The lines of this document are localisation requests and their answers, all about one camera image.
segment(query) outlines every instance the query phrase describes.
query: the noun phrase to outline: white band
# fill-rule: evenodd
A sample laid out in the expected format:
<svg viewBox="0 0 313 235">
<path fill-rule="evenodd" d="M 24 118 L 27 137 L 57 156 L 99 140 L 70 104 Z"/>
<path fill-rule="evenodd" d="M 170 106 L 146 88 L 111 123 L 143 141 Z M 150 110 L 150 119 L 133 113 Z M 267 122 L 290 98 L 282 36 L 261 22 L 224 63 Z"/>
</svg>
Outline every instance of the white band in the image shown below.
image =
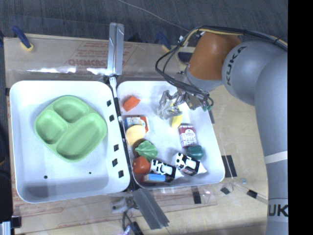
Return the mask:
<svg viewBox="0 0 313 235">
<path fill-rule="evenodd" d="M 278 152 L 272 155 L 265 156 L 264 162 L 267 165 L 270 163 L 274 163 L 274 162 L 278 162 L 278 161 L 282 161 L 286 159 L 288 159 L 288 151 L 282 151 L 282 152 Z"/>
</svg>

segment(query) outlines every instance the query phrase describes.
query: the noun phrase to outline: green plate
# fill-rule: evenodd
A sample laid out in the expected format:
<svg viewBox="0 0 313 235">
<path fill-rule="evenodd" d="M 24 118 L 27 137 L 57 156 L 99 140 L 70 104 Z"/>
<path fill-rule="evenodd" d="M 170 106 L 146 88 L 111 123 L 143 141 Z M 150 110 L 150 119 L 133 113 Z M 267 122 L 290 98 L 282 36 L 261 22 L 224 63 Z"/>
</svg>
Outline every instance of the green plate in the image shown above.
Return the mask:
<svg viewBox="0 0 313 235">
<path fill-rule="evenodd" d="M 87 103 L 66 95 L 49 104 L 34 123 L 38 138 L 61 159 L 77 162 L 108 132 L 105 120 Z"/>
</svg>

